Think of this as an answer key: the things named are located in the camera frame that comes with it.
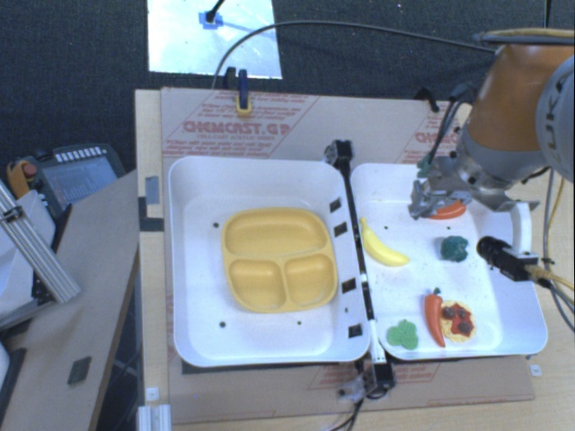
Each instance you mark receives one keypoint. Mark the light green grapes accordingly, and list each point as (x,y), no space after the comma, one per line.
(403,335)

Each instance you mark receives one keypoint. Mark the yellow divided plate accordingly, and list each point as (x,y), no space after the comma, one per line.
(278,258)

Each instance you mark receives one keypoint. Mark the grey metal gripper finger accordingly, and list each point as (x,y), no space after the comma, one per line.
(418,200)
(439,203)

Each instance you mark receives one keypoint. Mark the black cylinder on white bracket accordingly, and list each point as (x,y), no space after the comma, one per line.
(498,252)

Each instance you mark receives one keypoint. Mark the thin black and white rod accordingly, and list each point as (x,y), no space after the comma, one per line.
(359,249)

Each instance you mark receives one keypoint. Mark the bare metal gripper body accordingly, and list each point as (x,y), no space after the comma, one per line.
(467,182)

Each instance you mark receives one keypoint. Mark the yellow banana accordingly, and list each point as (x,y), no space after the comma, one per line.
(382,250)

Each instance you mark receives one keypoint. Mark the brown cardboard board red print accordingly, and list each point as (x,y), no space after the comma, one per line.
(278,124)

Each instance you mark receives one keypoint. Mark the orange carrot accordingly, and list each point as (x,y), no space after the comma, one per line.
(434,314)

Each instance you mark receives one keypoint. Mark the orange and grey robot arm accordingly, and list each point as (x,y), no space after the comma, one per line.
(507,101)

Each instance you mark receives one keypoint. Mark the dark green broccoli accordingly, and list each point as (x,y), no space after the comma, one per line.
(454,248)

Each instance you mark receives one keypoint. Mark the white plastic tray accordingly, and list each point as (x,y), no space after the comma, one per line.
(202,249)
(418,285)

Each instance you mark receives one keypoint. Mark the pizza slice with red sauce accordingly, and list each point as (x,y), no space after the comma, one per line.
(458,321)

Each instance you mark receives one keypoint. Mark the orange sausage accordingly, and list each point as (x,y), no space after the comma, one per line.
(451,211)

